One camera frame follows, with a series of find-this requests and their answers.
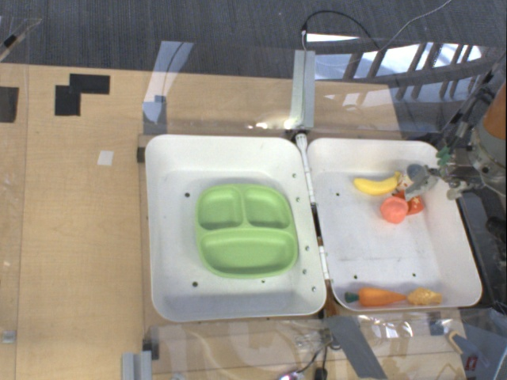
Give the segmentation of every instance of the carrot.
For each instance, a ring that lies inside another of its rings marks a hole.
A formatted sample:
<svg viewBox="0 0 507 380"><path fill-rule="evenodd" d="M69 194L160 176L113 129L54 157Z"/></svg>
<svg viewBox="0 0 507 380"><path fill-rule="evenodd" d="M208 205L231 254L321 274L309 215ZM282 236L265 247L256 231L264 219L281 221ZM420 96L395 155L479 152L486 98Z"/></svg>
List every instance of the carrot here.
<svg viewBox="0 0 507 380"><path fill-rule="evenodd" d="M363 287L357 292L357 294L349 292L345 293L346 302L359 300L359 303L363 307L386 306L392 302L403 301L405 299L406 296L404 294L374 287Z"/></svg>

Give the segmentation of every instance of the banana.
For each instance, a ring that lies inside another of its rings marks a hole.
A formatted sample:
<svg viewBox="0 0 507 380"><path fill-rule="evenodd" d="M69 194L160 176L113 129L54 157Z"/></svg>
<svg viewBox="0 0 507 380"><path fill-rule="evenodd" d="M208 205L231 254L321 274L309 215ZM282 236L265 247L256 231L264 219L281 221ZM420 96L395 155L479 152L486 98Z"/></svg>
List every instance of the banana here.
<svg viewBox="0 0 507 380"><path fill-rule="evenodd" d="M400 172L395 172L393 176L382 181L362 179L358 177L354 179L354 186L363 193L367 193L372 196L381 196L382 194L393 192L396 189L400 176Z"/></svg>

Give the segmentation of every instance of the dark gray carpet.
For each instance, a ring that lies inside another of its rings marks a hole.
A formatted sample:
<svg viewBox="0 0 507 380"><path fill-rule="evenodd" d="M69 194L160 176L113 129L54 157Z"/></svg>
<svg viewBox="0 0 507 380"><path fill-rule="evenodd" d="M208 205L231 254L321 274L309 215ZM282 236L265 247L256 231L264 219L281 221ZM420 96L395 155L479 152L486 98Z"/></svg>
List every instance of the dark gray carpet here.
<svg viewBox="0 0 507 380"><path fill-rule="evenodd" d="M245 51L234 54L227 46L301 48L299 30L314 11L339 10L372 36L389 39L410 18L443 1L0 0L0 15L43 19L30 40L32 63L149 70L160 41L179 40L228 56L229 68L216 65L215 71L238 73L234 63L245 59ZM506 0L455 0L411 25L400 39L504 47L506 7ZM316 17L309 30L362 33L334 15ZM252 67L242 72L255 73Z"/></svg>

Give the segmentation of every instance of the white tray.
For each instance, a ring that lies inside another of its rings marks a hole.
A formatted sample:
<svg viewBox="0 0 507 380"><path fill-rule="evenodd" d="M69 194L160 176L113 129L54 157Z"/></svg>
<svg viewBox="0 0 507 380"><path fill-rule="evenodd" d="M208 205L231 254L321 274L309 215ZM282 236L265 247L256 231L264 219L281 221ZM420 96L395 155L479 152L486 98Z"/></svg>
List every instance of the white tray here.
<svg viewBox="0 0 507 380"><path fill-rule="evenodd" d="M347 308L374 310L345 302L346 291L364 286L405 294L427 287L443 294L439 308L472 306L480 299L482 285L467 235L456 202L446 198L444 182L422 196L422 213L399 225L380 216L388 195L369 196L353 186L354 177L389 177L411 163L435 167L435 155L435 148L423 142L317 139L309 146L333 290ZM413 308L396 303L381 310Z"/></svg>
<svg viewBox="0 0 507 380"><path fill-rule="evenodd" d="M326 300L298 149L276 138L161 135L146 148L151 290L171 321L308 315ZM216 184L266 184L288 199L299 256L265 279L230 279L202 264L194 233L196 201Z"/></svg>

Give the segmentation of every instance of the green plate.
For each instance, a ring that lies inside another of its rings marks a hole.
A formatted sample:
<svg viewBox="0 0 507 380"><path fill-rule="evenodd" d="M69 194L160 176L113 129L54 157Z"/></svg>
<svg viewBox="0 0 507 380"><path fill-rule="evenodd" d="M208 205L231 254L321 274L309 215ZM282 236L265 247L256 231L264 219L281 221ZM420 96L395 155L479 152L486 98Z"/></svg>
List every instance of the green plate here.
<svg viewBox="0 0 507 380"><path fill-rule="evenodd" d="M224 184L202 192L196 206L196 238L204 265L224 277L279 275L298 257L288 201L259 184Z"/></svg>

